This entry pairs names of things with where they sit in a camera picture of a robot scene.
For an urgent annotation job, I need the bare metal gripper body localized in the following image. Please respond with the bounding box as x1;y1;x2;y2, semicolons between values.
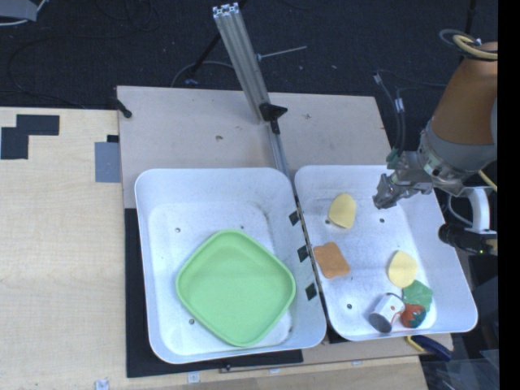
388;149;465;197

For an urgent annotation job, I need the yellow toy slice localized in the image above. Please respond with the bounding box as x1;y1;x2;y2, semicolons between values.
327;193;358;230
387;250;419;289

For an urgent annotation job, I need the white plastic tray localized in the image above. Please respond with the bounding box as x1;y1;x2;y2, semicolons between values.
133;167;328;366
293;164;479;343

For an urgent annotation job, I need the orange toy bread slice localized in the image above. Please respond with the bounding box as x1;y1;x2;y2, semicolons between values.
312;241;352;280

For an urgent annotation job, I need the small white can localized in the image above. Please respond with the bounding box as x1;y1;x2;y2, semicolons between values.
368;292;406;334

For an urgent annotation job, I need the red toy strawberry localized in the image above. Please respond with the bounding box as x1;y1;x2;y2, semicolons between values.
400;303;427;329

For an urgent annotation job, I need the green plate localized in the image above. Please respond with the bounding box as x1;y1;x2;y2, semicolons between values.
175;228;297;349

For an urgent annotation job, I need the pale wood board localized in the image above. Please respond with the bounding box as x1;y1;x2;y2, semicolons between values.
116;85;455;366

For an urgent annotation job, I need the black cylinder on white bracket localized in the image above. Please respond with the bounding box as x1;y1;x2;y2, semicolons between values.
437;185;499;256

